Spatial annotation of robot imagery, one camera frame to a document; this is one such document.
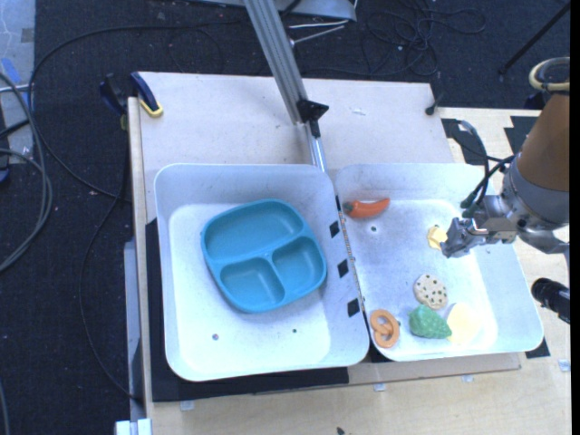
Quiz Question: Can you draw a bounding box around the small yellow block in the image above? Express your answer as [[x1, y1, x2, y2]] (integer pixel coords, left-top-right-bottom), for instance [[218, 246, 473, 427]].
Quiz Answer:
[[426, 225, 450, 250]]

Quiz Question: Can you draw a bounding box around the pale flat board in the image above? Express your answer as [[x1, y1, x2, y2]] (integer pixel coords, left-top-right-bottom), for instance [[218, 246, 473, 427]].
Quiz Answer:
[[135, 71, 522, 387]]

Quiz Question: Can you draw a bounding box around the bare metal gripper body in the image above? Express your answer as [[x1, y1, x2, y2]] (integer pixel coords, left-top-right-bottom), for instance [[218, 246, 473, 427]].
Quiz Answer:
[[469, 194, 519, 246]]

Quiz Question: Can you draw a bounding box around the black cylinder on white bracket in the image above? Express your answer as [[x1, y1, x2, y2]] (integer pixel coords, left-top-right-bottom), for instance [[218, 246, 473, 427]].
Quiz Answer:
[[530, 277, 571, 325]]

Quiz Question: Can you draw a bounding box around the orange pretzel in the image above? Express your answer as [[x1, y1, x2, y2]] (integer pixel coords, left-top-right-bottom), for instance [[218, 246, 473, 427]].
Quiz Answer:
[[370, 309, 401, 349]]

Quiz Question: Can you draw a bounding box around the blue divided plate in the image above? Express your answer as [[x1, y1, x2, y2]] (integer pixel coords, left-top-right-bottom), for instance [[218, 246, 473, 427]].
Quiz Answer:
[[199, 198, 328, 314]]

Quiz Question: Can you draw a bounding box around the orange carrot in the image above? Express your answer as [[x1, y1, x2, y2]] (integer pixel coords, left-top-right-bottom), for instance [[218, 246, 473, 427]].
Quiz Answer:
[[342, 197, 392, 219]]

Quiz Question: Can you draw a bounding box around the thin black and white rod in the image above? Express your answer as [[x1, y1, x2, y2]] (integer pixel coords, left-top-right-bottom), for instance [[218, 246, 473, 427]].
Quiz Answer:
[[335, 193, 366, 317]]

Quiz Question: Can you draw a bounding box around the white plastic tray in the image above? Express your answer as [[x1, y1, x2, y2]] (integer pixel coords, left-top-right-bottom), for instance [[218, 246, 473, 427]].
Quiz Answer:
[[152, 162, 371, 382], [333, 163, 545, 363]]

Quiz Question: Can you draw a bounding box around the beige spotted biscuit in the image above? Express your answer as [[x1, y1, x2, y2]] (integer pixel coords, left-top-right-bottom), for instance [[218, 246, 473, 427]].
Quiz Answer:
[[412, 273, 449, 311]]

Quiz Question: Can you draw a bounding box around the pale yellow slice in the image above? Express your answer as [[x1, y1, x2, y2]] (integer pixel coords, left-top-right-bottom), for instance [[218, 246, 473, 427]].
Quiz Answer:
[[446, 301, 483, 345]]

